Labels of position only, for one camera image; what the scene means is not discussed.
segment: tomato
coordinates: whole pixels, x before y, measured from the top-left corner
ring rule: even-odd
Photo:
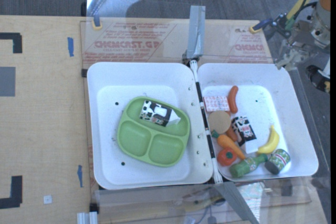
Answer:
[[[230,148],[226,147],[222,149],[218,155],[217,155],[217,160],[222,166],[229,166],[231,165],[237,158],[237,153]]]

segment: green bottle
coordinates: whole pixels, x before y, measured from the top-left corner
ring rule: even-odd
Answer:
[[[266,162],[268,159],[267,155],[262,153],[257,157],[247,157],[242,160],[240,163],[234,164],[230,167],[230,173],[233,177],[242,177],[255,169],[258,165]]]

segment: green plate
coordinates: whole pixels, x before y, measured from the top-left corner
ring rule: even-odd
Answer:
[[[145,100],[175,111],[178,124],[161,126],[139,118]],[[180,109],[149,97],[136,97],[124,109],[118,126],[118,145],[126,154],[157,166],[169,167],[182,157],[190,133],[188,116]]]

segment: yellow banana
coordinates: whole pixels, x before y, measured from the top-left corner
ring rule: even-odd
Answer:
[[[277,145],[279,144],[279,134],[277,131],[274,129],[274,125],[271,125],[271,134],[269,135],[268,141],[265,145],[261,146],[258,148],[257,153],[265,153],[265,154],[270,154],[272,153]]]

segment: white tray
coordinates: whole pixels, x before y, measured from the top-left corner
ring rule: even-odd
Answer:
[[[284,68],[278,70],[275,65],[256,63],[206,63],[198,69],[198,80],[203,96],[228,96],[231,87],[237,85],[238,112],[231,117],[247,116],[260,146],[268,141],[269,128],[274,124],[280,135],[277,148],[287,151],[291,157],[278,175],[271,174],[260,164],[254,172],[242,178],[232,178],[229,168],[218,164],[219,172],[225,178],[242,182],[310,176],[317,171],[316,152],[290,76]],[[217,155],[221,147],[215,138],[213,144]]]
[[[191,70],[179,63],[100,62],[87,73],[91,115],[93,170],[105,189],[199,184],[213,173],[210,152]],[[148,96],[183,110],[191,132],[181,160],[158,167],[120,150],[117,129],[123,109]]]

